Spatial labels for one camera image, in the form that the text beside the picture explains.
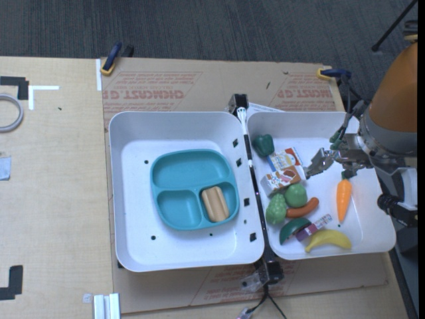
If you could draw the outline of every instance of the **wooden table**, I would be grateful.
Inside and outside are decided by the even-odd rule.
[[[0,181],[0,287],[9,267],[23,265],[23,292],[0,301],[2,318],[91,318],[85,294],[113,292],[110,216],[102,93],[96,61],[0,58],[0,76],[37,86],[34,110],[0,134],[0,157],[11,157],[11,178]],[[0,86],[0,92],[14,93]],[[0,125],[14,114],[0,102]],[[407,318],[387,253],[388,282],[275,299],[290,318]],[[257,300],[126,315],[129,318],[235,318]],[[270,301],[256,318],[278,318]]]

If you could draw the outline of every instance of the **yellow banana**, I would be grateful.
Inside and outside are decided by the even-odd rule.
[[[341,248],[345,249],[351,248],[351,241],[346,236],[346,234],[334,229],[323,229],[321,231],[315,232],[311,236],[310,243],[305,248],[305,251],[309,253],[312,248],[326,245],[328,243],[340,246]]]

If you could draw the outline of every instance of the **orange carrot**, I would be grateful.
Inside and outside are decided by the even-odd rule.
[[[338,220],[342,222],[345,218],[345,214],[347,213],[348,204],[350,203],[351,198],[351,190],[352,190],[351,182],[348,179],[343,179],[338,183],[337,186],[337,210],[338,210]]]

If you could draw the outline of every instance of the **white tray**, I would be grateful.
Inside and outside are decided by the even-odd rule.
[[[262,256],[258,207],[236,117],[226,112],[122,112],[110,122],[110,149],[116,253],[126,269],[239,265]],[[231,221],[178,231],[159,217],[149,180],[151,164],[163,154],[189,149],[216,150],[228,160],[240,200]]]
[[[248,133],[251,139],[258,135],[270,134],[274,139],[275,151],[294,147],[304,166],[309,166],[318,149],[329,149],[329,138],[341,126],[344,112],[259,112],[248,119]],[[356,133],[359,122],[352,118],[347,133]],[[253,152],[256,177],[259,181],[271,169],[267,161]],[[350,238],[352,248],[349,250],[334,245],[316,247],[306,253],[304,247],[309,239],[299,242],[296,238],[279,242],[282,225],[268,225],[268,237],[273,251],[287,260],[330,257],[360,253],[377,253],[389,251],[396,242],[392,220],[377,205],[382,193],[374,169],[362,169],[352,177],[353,185],[351,203],[344,222],[338,222],[336,206],[337,184],[341,181],[342,166],[334,163],[328,170],[302,181],[308,197],[317,197],[319,206],[306,216],[311,222],[330,214],[333,220],[327,229],[337,229]],[[267,208],[270,199],[259,185],[263,208]]]
[[[304,165],[342,124],[342,112],[259,112],[248,119],[251,138],[269,133],[276,150],[295,147]],[[356,120],[349,132],[356,132]],[[264,238],[240,122],[226,112],[122,112],[110,122],[110,149],[114,194],[116,254],[128,270],[145,272],[216,265],[243,265],[257,261]],[[178,231],[161,220],[154,205],[150,168],[169,152],[210,149],[220,152],[232,167],[239,192],[239,212],[231,221],[207,229]],[[266,160],[253,152],[256,178],[269,172]],[[373,169],[359,171],[351,179],[353,204],[338,227],[334,195],[342,168],[334,163],[324,173],[305,181],[309,196],[320,200],[315,221],[330,213],[328,228],[346,233],[353,243],[349,251],[323,246],[305,253],[304,241],[295,238],[279,244],[279,226],[268,226],[274,252],[284,259],[310,259],[345,254],[389,251],[395,231],[388,215],[376,204],[379,184]],[[269,199],[259,185],[263,207]]]

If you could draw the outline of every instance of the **black tape mark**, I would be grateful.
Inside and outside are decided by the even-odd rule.
[[[0,77],[0,85],[18,86],[18,99],[28,100],[28,85],[29,81],[25,77]]]
[[[23,274],[23,266],[9,269],[9,287],[0,287],[0,300],[13,300],[16,294],[22,294]]]

